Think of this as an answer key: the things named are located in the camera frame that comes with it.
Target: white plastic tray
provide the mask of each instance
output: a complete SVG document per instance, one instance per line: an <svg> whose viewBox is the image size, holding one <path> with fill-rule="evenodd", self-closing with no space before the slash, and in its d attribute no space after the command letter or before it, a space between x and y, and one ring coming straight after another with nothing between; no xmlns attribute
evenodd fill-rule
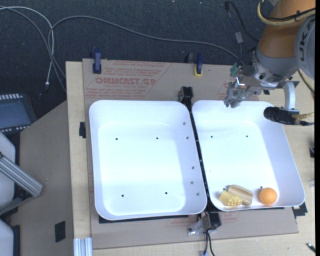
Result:
<svg viewBox="0 0 320 256"><path fill-rule="evenodd" d="M187 108L99 100L89 109L95 208L107 220L191 215L207 205Z"/></svg>
<svg viewBox="0 0 320 256"><path fill-rule="evenodd" d="M210 200L222 211L299 206L305 200L283 126L264 118L270 106L245 101L227 108L219 100L200 100L192 106ZM252 204L225 206L218 198L229 185L251 190ZM272 206L259 201L259 191L266 187L278 194Z"/></svg>

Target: cardboard sheet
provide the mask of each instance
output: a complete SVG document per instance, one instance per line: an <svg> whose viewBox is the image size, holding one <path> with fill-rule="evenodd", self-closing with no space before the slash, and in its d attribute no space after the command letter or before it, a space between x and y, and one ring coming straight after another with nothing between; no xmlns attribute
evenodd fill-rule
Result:
<svg viewBox="0 0 320 256"><path fill-rule="evenodd" d="M100 223L94 204L93 163L89 124L89 107L98 100L177 99L181 87L192 87L198 100L223 100L226 96L230 67L202 66L203 75L194 75L195 64L126 60L101 60L101 74L93 74L93 59L83 59L87 162L91 236L94 249L119 248L202 241L203 235L188 236L187 226L197 220L188 217ZM293 234L298 232L291 207L219 212L221 226L212 239Z"/></svg>

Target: blue clamp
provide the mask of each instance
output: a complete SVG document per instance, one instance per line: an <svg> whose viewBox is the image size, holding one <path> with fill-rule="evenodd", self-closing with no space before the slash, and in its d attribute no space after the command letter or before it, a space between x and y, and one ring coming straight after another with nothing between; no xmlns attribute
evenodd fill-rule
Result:
<svg viewBox="0 0 320 256"><path fill-rule="evenodd" d="M101 74L101 54L102 51L100 48L93 48L93 73L94 74Z"/></svg>
<svg viewBox="0 0 320 256"><path fill-rule="evenodd" d="M202 72L203 62L204 62L204 57L200 52L198 52L196 56L196 67L194 68L194 74L197 77L201 77L203 75L203 72Z"/></svg>

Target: plastic food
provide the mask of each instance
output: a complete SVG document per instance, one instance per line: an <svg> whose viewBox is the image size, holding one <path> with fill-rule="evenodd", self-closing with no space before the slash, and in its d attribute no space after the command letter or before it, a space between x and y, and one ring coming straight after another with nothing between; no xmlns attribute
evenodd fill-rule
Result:
<svg viewBox="0 0 320 256"><path fill-rule="evenodd" d="M223 202L225 206L239 206L242 204L242 199L237 194L232 194L226 190L220 194L218 199Z"/></svg>
<svg viewBox="0 0 320 256"><path fill-rule="evenodd" d="M232 194L238 195L242 199L243 205L249 206L252 204L252 198L254 194L250 190L239 185L230 185L227 191Z"/></svg>
<svg viewBox="0 0 320 256"><path fill-rule="evenodd" d="M277 192L271 187L265 187L261 189L259 194L259 199L261 203L265 205L272 205L277 201L278 194Z"/></svg>

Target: toy orange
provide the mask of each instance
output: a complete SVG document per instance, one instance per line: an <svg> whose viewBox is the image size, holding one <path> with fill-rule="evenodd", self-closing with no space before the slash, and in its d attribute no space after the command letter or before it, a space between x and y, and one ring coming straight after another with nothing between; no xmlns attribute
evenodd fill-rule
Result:
<svg viewBox="0 0 320 256"><path fill-rule="evenodd" d="M259 199L265 205L272 205L278 198L277 192L271 187L261 189Z"/></svg>

